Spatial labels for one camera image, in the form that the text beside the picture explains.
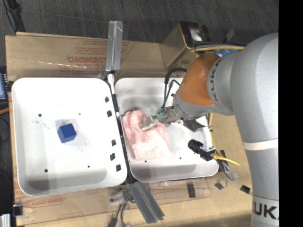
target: blue block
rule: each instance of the blue block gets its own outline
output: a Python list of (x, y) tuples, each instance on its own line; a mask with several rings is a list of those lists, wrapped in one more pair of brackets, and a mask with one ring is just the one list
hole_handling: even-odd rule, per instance
[(73, 140), (77, 135), (72, 123), (60, 126), (57, 133), (62, 143)]

